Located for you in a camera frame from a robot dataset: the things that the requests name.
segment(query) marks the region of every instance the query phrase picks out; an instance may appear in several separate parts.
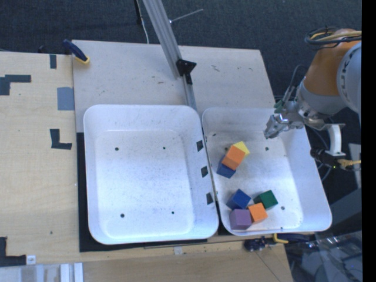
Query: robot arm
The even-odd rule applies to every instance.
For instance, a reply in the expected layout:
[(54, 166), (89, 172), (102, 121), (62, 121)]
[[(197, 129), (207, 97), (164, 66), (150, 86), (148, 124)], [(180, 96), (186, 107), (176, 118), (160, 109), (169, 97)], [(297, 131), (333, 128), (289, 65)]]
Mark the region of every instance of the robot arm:
[[(277, 137), (304, 125), (327, 130), (329, 150), (312, 150), (311, 155), (328, 166), (349, 166), (342, 162), (341, 128), (325, 119), (349, 107), (359, 115), (361, 125), (361, 32), (353, 29), (324, 28), (308, 33), (305, 41), (319, 49), (299, 85), (293, 78), (282, 100), (275, 105), (264, 131), (265, 138)], [(296, 90), (296, 97), (290, 100)]]

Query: wooden table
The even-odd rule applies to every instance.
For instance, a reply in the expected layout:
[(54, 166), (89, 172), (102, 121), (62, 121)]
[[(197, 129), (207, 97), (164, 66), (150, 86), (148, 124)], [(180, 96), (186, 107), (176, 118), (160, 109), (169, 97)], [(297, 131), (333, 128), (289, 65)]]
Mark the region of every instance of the wooden table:
[[(210, 99), (218, 95), (217, 89), (211, 95), (205, 93), (205, 83), (228, 80), (229, 74), (224, 69), (229, 65), (236, 66), (233, 62), (240, 56), (247, 70), (242, 71), (237, 64), (234, 69), (239, 74), (232, 78), (247, 82), (243, 79), (251, 76), (251, 81), (264, 89), (265, 95), (254, 93), (255, 99), (248, 97), (246, 105), (237, 100), (235, 106), (273, 106), (273, 94), (259, 51), (182, 47), (182, 52), (188, 58), (196, 55), (197, 58), (191, 61), (199, 64), (207, 59), (208, 53), (217, 55), (216, 63), (206, 67), (198, 65), (193, 75), (201, 112), (209, 106)], [(252, 268), (249, 265), (245, 273), (256, 273), (255, 276), (261, 278), (266, 271), (273, 277), (267, 281), (278, 281), (276, 276), (279, 274), (280, 281), (292, 280), (283, 246), (249, 253), (242, 249), (241, 240), (251, 237), (215, 235), (207, 243), (181, 246), (179, 256), (176, 256), (173, 246), (80, 253), (75, 111), (58, 109), (58, 88), (73, 88), (73, 66), (76, 64), (70, 55), (56, 55), (56, 68), (53, 68), (53, 58), (40, 53), (0, 52), (0, 78), (6, 75), (31, 76), (30, 83), (11, 82), (9, 95), (0, 95), (0, 236), (8, 237), (7, 256), (35, 255), (38, 264), (84, 262), (88, 281), (95, 281), (95, 277), (103, 277), (112, 271), (98, 270), (97, 262), (108, 265), (107, 268), (116, 268), (123, 264), (121, 260), (132, 260), (126, 263), (130, 270), (135, 260), (141, 258), (150, 271), (159, 268), (159, 263), (178, 264), (182, 270), (188, 270), (184, 269), (188, 266), (185, 261), (188, 264), (212, 264), (207, 269), (202, 267), (200, 272), (202, 275), (211, 272), (216, 281), (221, 281), (221, 262), (232, 267), (230, 260), (238, 260), (238, 265), (233, 268), (238, 272), (238, 262), (246, 264), (244, 258), (248, 258), (256, 263)], [(208, 70), (217, 74), (216, 80), (207, 74)], [(231, 91), (241, 92), (229, 88), (225, 95), (233, 93)], [(72, 143), (71, 149), (51, 148), (51, 129), (59, 129), (60, 142)]]

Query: empty white tray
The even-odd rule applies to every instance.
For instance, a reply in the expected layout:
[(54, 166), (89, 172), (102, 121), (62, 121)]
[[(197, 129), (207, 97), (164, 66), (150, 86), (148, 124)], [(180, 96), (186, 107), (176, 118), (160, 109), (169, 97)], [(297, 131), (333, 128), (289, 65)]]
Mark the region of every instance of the empty white tray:
[(95, 105), (83, 117), (88, 222), (103, 244), (206, 239), (219, 224), (188, 106)]
[[(310, 156), (306, 130), (290, 130), (274, 139), (265, 139), (263, 130), (273, 112), (269, 108), (210, 108), (203, 113), (207, 152), (223, 225), (238, 236), (326, 230), (331, 224), (331, 211), (315, 161)], [(225, 149), (239, 141), (246, 144), (250, 154), (231, 178), (217, 174)], [(268, 218), (247, 230), (232, 230), (231, 209), (226, 203), (237, 189), (252, 199), (272, 190), (278, 205), (267, 210)]]

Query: green block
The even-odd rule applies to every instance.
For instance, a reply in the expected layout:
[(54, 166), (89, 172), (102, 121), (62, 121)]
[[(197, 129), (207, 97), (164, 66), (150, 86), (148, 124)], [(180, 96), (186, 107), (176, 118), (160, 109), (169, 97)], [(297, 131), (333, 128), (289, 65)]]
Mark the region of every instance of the green block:
[(260, 194), (259, 196), (254, 198), (253, 201), (255, 204), (262, 203), (265, 209), (271, 208), (278, 204), (278, 201), (276, 197), (274, 196), (273, 191), (271, 190), (268, 190)]

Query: block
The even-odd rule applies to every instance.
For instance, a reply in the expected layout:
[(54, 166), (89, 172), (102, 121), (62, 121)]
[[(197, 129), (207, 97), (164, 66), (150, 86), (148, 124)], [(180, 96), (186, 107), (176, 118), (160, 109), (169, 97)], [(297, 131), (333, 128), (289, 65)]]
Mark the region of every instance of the block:
[(278, 204), (278, 201), (271, 190), (258, 195), (253, 201), (255, 203), (262, 203), (265, 209), (269, 209)]
[(217, 174), (221, 176), (231, 178), (235, 174), (236, 170), (232, 170), (231, 168), (227, 167), (226, 165), (222, 164), (222, 160), (219, 162)]
[(232, 230), (247, 230), (252, 224), (251, 213), (247, 209), (234, 209), (230, 213)]
[(245, 155), (246, 153), (244, 153), (241, 149), (231, 145), (222, 159), (222, 164), (226, 165), (232, 170), (236, 170), (243, 161)]
[(235, 143), (234, 146), (241, 149), (245, 153), (245, 157), (250, 154), (248, 147), (246, 146), (246, 144), (243, 141)]
[(250, 200), (251, 200), (250, 196), (248, 196), (243, 191), (238, 189), (227, 201), (226, 206), (232, 210), (245, 209)]
[(252, 204), (248, 206), (248, 210), (251, 213), (251, 219), (253, 223), (263, 221), (268, 217), (264, 205), (262, 203)]

